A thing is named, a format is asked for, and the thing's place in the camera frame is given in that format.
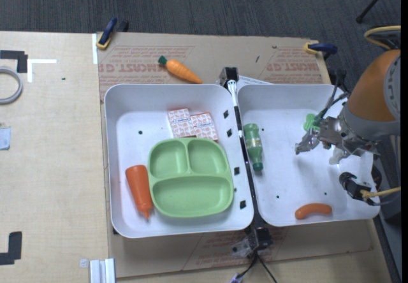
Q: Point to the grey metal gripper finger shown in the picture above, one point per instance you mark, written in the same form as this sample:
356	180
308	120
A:
302	147
314	138

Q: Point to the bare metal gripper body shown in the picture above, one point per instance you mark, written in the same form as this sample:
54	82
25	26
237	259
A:
334	133

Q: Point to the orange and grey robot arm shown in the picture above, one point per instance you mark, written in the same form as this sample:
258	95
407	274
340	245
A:
369	93

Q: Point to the white plastic tray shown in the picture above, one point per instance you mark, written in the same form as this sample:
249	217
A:
134	135
296	179

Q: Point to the green bottle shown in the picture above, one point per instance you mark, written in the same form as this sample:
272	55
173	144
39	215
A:
253	144

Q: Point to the thin black and white rod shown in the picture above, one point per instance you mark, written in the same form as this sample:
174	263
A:
248	176

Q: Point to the orange sausage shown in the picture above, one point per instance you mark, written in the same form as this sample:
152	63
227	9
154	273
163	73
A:
314	211

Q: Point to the white paper sheet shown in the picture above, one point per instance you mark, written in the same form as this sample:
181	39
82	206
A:
253	80

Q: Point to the orange and white carton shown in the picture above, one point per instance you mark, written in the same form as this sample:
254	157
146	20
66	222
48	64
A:
179	122
205	127

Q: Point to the brown cardboard board, red print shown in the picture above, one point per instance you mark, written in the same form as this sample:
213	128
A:
287	253

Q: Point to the green divided plate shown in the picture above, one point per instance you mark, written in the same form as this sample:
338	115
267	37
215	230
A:
191	192

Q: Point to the orange carrot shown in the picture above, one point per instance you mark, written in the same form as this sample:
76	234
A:
181	70

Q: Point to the orange squeeze bottle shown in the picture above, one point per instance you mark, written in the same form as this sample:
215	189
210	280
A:
138	187

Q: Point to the black cylinder on white bracket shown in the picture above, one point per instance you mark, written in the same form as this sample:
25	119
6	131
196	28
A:
352	184

